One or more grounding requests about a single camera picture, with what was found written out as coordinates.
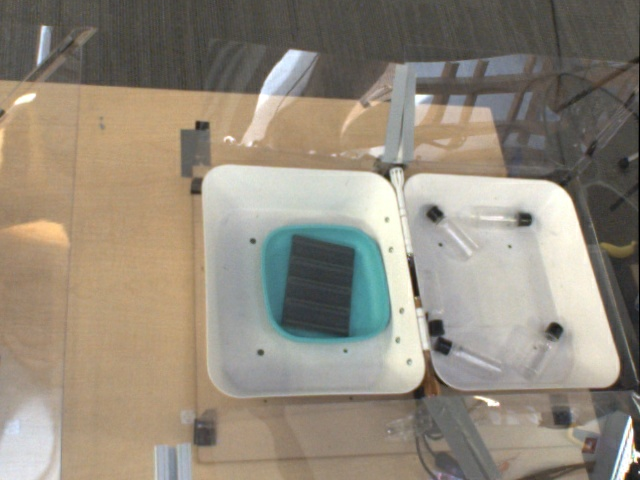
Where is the dark grey ribbed block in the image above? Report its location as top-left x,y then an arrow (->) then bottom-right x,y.
279,233 -> 357,339

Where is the teal bowl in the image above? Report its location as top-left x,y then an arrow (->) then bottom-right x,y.
260,223 -> 393,343

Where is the white plastic tray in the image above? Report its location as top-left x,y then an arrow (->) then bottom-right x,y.
403,172 -> 623,393
200,163 -> 428,400

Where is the clear bottle with black cap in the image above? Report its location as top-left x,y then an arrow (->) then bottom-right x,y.
425,205 -> 479,261
466,206 -> 534,229
421,267 -> 447,339
519,321 -> 566,382
432,336 -> 505,375

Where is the clear plastic bottle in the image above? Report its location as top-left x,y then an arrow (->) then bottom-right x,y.
384,414 -> 432,440

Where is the yellow banana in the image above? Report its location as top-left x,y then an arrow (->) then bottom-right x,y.
599,240 -> 639,260

